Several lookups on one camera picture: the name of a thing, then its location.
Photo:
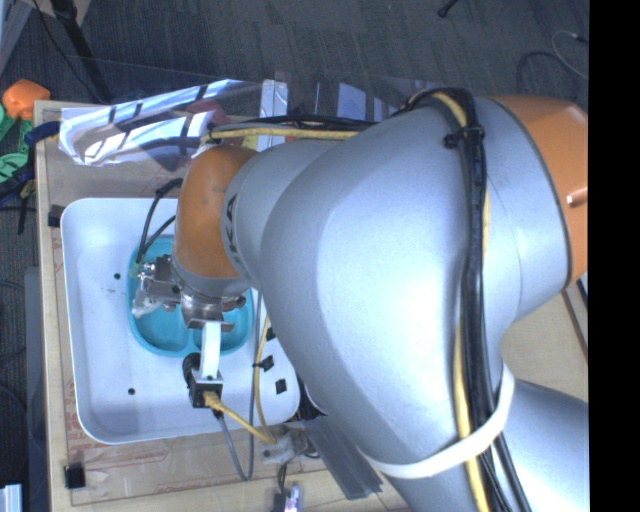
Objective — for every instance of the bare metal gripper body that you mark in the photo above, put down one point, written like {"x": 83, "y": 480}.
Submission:
{"x": 162, "y": 280}

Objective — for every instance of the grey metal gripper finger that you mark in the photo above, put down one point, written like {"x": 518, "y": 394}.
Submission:
{"x": 145, "y": 306}

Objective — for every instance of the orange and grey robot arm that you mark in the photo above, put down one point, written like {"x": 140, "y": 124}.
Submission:
{"x": 380, "y": 280}

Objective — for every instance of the blue divided plate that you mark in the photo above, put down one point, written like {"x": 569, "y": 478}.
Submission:
{"x": 165, "y": 336}

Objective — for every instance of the white plastic tray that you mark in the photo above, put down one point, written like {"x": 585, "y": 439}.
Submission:
{"x": 100, "y": 350}

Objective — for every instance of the black cylinder on white bracket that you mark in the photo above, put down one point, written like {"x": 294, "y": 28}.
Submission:
{"x": 210, "y": 350}

